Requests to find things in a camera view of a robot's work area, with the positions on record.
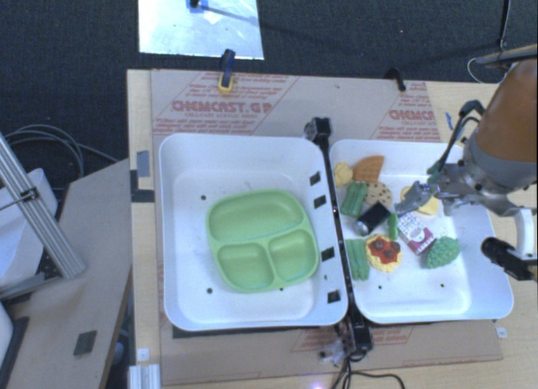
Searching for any white plastic tray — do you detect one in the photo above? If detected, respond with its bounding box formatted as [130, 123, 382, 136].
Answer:
[329, 139, 515, 325]
[158, 132, 350, 333]

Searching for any green toy broccoli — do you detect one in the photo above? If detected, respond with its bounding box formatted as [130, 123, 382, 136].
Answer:
[421, 235, 462, 271]

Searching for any yellow toy popcorn piece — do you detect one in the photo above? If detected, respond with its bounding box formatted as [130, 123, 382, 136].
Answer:
[334, 161, 354, 188]

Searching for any green toy asparagus bundle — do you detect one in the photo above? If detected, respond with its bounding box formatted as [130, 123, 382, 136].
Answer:
[339, 181, 369, 218]
[345, 238, 372, 281]

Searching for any orange toy waffle slice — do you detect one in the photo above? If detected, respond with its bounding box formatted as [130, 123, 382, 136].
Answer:
[351, 155, 386, 183]

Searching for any yellow toy cheese piece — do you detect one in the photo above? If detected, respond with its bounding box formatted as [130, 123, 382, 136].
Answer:
[399, 185, 440, 217]

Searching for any green divided plate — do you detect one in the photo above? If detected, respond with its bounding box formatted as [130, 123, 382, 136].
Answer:
[204, 188, 320, 294]

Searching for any brown cardboard board red print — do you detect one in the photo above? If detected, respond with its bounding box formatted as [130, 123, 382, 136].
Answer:
[149, 68, 504, 386]

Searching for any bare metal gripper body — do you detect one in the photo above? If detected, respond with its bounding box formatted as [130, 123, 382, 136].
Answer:
[427, 160, 525, 217]

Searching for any white and purple carton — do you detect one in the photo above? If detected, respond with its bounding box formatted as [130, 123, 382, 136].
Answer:
[396, 211, 435, 256]

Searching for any small black can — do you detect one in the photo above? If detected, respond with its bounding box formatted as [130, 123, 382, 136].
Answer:
[353, 202, 393, 238]

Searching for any brown chocolate chip biscuit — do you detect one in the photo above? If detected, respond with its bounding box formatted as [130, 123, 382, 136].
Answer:
[363, 181, 393, 208]

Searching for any black block with wires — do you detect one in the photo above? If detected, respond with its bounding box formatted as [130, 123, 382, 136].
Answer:
[303, 116, 333, 143]
[343, 321, 374, 354]

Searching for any thin black rod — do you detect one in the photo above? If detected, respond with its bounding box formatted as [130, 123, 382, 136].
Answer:
[318, 138, 363, 338]

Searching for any yellow toy spaghetti with meatballs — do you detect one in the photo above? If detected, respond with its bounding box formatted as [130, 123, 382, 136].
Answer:
[364, 233, 404, 275]

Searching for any black cylinder on white bracket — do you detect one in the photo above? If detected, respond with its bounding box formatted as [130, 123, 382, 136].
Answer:
[480, 206, 538, 282]

